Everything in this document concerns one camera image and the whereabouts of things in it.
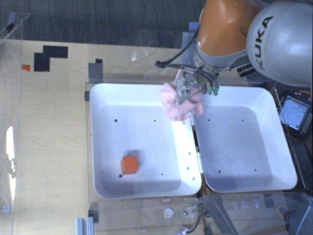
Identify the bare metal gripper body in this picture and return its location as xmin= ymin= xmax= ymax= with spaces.
xmin=176 ymin=68 xmax=201 ymax=105

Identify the pink soft cloth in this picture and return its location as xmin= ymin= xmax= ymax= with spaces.
xmin=160 ymin=79 xmax=204 ymax=122

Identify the thin black and white rod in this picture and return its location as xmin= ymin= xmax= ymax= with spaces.
xmin=189 ymin=112 xmax=209 ymax=197

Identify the white plastic tray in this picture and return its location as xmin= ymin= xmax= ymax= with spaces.
xmin=192 ymin=85 xmax=298 ymax=194
xmin=89 ymin=82 xmax=203 ymax=200

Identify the orange cube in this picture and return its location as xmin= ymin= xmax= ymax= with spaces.
xmin=120 ymin=155 xmax=139 ymax=176

